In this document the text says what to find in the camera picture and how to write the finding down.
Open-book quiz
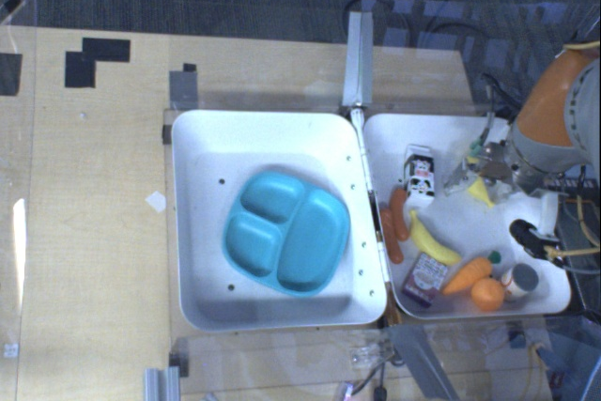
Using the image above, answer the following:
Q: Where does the blue divided plate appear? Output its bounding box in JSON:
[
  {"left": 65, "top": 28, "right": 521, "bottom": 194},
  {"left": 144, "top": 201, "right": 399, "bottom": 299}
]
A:
[{"left": 221, "top": 169, "right": 353, "bottom": 299}]

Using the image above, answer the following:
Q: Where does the small white can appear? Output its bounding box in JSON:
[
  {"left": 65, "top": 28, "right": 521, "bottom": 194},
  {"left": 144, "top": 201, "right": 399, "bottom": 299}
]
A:
[{"left": 500, "top": 262, "right": 541, "bottom": 302}]

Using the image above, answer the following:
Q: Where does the orange toy sausage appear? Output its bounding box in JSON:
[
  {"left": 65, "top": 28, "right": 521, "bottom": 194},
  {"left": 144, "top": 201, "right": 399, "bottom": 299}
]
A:
[
  {"left": 378, "top": 207, "right": 406, "bottom": 266},
  {"left": 390, "top": 187, "right": 411, "bottom": 243}
]

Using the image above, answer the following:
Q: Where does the orange toy fruit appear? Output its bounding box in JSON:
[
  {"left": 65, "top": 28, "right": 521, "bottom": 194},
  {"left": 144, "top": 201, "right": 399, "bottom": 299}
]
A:
[{"left": 470, "top": 277, "right": 507, "bottom": 313}]

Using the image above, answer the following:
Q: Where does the pale wood board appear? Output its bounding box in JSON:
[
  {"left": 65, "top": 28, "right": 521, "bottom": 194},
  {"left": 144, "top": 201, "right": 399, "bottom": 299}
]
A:
[{"left": 166, "top": 35, "right": 555, "bottom": 401}]

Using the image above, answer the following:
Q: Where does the orange carrot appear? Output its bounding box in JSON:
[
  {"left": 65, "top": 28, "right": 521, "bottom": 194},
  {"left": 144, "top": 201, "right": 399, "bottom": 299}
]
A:
[{"left": 441, "top": 250, "right": 503, "bottom": 297}]

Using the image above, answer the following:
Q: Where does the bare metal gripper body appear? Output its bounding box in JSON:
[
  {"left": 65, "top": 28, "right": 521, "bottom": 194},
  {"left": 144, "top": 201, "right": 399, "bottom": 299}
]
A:
[{"left": 477, "top": 140, "right": 548, "bottom": 197}]

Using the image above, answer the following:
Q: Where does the white plastic tray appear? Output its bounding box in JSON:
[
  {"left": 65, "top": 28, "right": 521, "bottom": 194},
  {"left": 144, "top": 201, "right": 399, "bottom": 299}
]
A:
[
  {"left": 362, "top": 113, "right": 574, "bottom": 322},
  {"left": 170, "top": 109, "right": 389, "bottom": 334}
]

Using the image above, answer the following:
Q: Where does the purple packet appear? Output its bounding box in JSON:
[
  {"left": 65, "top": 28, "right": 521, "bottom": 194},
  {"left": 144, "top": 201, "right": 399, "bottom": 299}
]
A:
[{"left": 401, "top": 252, "right": 450, "bottom": 309}]

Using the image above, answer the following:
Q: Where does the white cow print carton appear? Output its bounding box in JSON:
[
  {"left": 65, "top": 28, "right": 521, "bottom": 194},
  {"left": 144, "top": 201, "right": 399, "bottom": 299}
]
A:
[{"left": 402, "top": 144, "right": 436, "bottom": 209}]

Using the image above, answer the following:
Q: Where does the yellow wedge toy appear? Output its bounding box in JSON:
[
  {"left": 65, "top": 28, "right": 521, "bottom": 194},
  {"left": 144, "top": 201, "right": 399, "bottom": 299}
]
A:
[{"left": 466, "top": 176, "right": 497, "bottom": 209}]

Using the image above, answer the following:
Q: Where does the yellow banana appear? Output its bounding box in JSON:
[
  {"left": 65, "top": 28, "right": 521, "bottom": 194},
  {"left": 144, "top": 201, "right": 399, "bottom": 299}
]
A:
[{"left": 408, "top": 208, "right": 463, "bottom": 268}]

